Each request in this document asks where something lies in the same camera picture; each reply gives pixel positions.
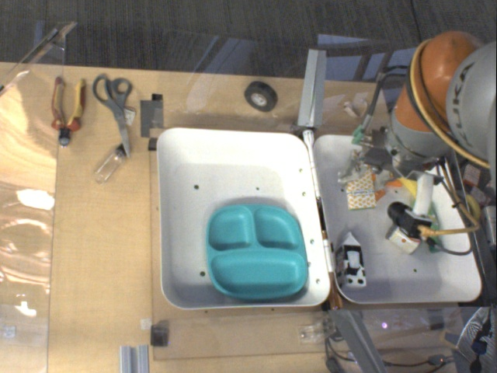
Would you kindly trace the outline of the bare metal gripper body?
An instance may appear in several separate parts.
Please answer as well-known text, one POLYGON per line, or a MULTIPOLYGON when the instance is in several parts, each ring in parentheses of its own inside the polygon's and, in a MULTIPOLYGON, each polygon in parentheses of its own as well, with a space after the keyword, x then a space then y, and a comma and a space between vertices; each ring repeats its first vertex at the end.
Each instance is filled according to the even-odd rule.
POLYGON ((364 155, 364 162, 378 172, 387 170, 399 174, 398 155, 399 143, 387 127, 373 130, 364 155))

